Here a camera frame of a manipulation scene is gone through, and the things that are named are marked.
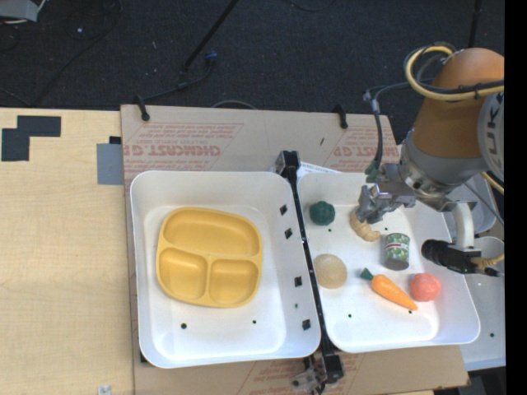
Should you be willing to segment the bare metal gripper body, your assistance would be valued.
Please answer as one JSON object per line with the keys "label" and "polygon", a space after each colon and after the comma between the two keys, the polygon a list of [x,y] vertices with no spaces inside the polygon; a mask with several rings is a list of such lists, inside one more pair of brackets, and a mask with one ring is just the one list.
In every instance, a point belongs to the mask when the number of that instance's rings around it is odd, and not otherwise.
{"label": "bare metal gripper body", "polygon": [[375,211],[394,211],[421,202],[436,211],[451,211],[455,201],[449,192],[413,165],[384,164],[372,186],[372,206]]}

